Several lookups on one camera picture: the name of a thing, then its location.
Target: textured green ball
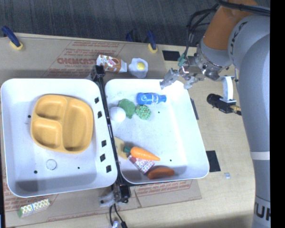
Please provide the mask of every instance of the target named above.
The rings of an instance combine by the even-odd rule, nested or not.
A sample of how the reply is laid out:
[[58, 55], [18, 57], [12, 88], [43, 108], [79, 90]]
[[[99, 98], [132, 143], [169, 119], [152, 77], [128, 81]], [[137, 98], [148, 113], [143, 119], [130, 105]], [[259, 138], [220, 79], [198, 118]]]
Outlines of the textured green ball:
[[137, 106], [135, 113], [143, 120], [147, 120], [151, 116], [151, 110], [145, 105]]

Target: white tray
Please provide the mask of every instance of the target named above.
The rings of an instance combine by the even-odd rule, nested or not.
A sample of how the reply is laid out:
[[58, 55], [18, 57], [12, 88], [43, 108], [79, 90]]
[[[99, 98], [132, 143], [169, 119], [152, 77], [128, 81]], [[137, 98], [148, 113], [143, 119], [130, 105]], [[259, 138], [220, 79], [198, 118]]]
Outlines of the white tray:
[[[78, 154], [55, 152], [33, 141], [28, 116], [32, 115], [36, 101], [45, 94], [72, 96], [92, 107], [94, 130], [85, 151]], [[15, 195], [33, 197], [94, 189], [108, 187], [116, 181], [112, 143], [100, 91], [94, 82], [87, 79], [10, 79], [1, 87], [1, 106], [7, 184]], [[48, 160], [56, 162], [54, 170], [48, 169]]]
[[175, 170], [174, 176], [150, 180], [130, 161], [119, 157], [121, 173], [132, 184], [198, 179], [209, 172], [209, 162], [188, 90], [179, 81], [161, 90], [160, 81], [113, 79], [105, 86], [109, 109], [118, 106], [122, 99], [137, 105], [136, 95], [139, 92], [167, 96], [165, 103], [148, 105], [152, 112], [148, 120], [134, 114], [132, 119], [126, 118], [121, 123], [112, 121], [114, 136], [125, 141], [125, 145], [145, 148], [161, 158], [155, 166]]

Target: carrot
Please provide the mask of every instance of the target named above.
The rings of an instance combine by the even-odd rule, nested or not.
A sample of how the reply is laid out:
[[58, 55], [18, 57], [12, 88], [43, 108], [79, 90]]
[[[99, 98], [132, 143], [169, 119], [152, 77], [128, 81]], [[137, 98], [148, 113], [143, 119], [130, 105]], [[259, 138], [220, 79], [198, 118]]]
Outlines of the carrot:
[[173, 176], [174, 170], [169, 167], [159, 167], [154, 170], [147, 172], [147, 177], [149, 179], [156, 179], [165, 176]]
[[149, 151], [144, 150], [140, 147], [124, 147], [123, 152], [130, 153], [133, 157], [143, 159], [143, 160], [150, 160], [150, 161], [160, 161], [161, 159], [156, 155], [150, 153]]

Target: brown sausage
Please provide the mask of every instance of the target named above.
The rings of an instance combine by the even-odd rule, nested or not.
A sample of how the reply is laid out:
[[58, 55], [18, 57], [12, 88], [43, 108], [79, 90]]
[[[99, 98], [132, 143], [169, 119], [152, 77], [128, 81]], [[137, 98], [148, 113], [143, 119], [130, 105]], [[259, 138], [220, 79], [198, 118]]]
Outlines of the brown sausage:
[[174, 170], [169, 167], [159, 167], [147, 173], [149, 179], [156, 179], [165, 176], [173, 176]]

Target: table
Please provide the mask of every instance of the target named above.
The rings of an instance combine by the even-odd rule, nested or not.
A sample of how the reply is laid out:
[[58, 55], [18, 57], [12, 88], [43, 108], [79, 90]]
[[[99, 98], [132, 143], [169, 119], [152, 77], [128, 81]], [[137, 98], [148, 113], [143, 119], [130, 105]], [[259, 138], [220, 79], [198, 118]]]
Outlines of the table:
[[[38, 37], [37, 35], [17, 34], [23, 37]], [[114, 43], [111, 41], [92, 40], [94, 42]], [[119, 55], [124, 60], [130, 60], [130, 54], [140, 50], [140, 54], [145, 56], [146, 60], [155, 60], [159, 65], [164, 66], [164, 70], [171, 67], [177, 68], [177, 62], [165, 61], [162, 51], [177, 51], [183, 53], [184, 47], [158, 45], [156, 55], [151, 53], [146, 56], [144, 50], [141, 50], [142, 43], [121, 42], [124, 50]], [[196, 49], [191, 47], [188, 55], [192, 56]], [[2, 82], [11, 77], [26, 77], [21, 74], [20, 69], [25, 67], [28, 62], [15, 62], [13, 65], [3, 67], [0, 63], [0, 85]], [[37, 76], [40, 68], [31, 71], [30, 76]], [[232, 67], [229, 71], [221, 73], [222, 75], [233, 75]], [[154, 78], [160, 78], [162, 70], [154, 70]], [[120, 211], [119, 214], [130, 228], [160, 228], [160, 227], [196, 227], [196, 228], [248, 228], [251, 225], [253, 217], [255, 179], [254, 169], [250, 158], [249, 146], [247, 143], [244, 126], [241, 116], [237, 114], [224, 114], [218, 109], [213, 109], [206, 101], [208, 94], [223, 94], [222, 83], [213, 82], [206, 79], [198, 82], [189, 89], [190, 97], [194, 100], [197, 113], [200, 132], [204, 141], [206, 151], [215, 151], [221, 171], [210, 172], [205, 178], [198, 179], [198, 186], [201, 193], [201, 199], [188, 200], [185, 202], [175, 202], [152, 206], [142, 209], [129, 209]], [[234, 98], [238, 100], [238, 94], [234, 91]], [[6, 222], [9, 227], [16, 227], [14, 222], [18, 217], [7, 216]], [[98, 227], [109, 228], [109, 215], [95, 214], [85, 217], [76, 217], [61, 219], [53, 222], [38, 224], [26, 224], [26, 228], [47, 228], [55, 226], [60, 227]]]

